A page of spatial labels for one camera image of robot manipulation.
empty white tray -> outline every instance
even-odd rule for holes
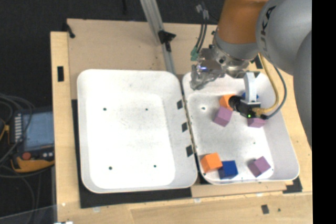
[[[261,128],[248,127],[247,119],[234,111],[230,122],[223,127],[213,122],[219,99],[225,94],[242,95],[245,92],[244,80],[225,76],[196,91],[191,89],[190,81],[191,74],[188,73],[183,77],[183,89],[198,160],[205,154],[217,152],[221,161],[235,161],[238,169],[234,178],[220,179],[218,171],[205,174],[200,166],[209,183],[293,180],[298,176],[299,164],[281,111]],[[267,76],[260,73],[255,84],[261,107],[272,106],[275,94]],[[271,169],[256,178],[248,163],[262,156]]]
[[[77,79],[81,174],[95,193],[186,188],[197,178],[181,85],[166,71]]]

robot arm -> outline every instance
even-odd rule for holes
[[[299,115],[311,146],[311,25],[312,0],[225,0],[213,44],[200,50],[192,65],[191,88],[200,89],[225,75],[244,78],[249,63],[260,54],[293,75]],[[241,105],[247,111],[240,102],[232,100],[232,107],[238,110]]]

wooden table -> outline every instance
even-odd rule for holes
[[[292,76],[283,73],[288,97],[282,114],[300,164],[299,183],[266,182],[192,186],[192,198],[81,208],[76,167],[71,100],[76,79],[87,68],[165,70],[162,50],[155,44],[146,22],[68,19],[75,38],[67,32],[51,32],[53,110],[56,154],[58,221],[79,223],[312,223],[312,151],[296,108]],[[171,42],[176,73],[190,72],[190,51],[199,25],[164,24],[176,34]],[[209,26],[205,46],[211,44]],[[279,94],[282,84],[272,66]]]

red button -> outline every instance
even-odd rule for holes
[[[25,161],[29,160],[31,158],[31,153],[30,152],[25,152],[24,154],[22,154],[22,159],[24,159]]]

orange cube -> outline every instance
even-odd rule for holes
[[[211,153],[205,155],[201,159],[201,165],[205,173],[217,170],[223,166],[223,163],[218,153]]]
[[[219,105],[220,106],[223,106],[227,109],[230,109],[230,110],[233,110],[231,108],[231,106],[229,105],[229,99],[231,96],[234,96],[235,94],[226,94],[226,95],[223,95],[220,100],[219,100]]]

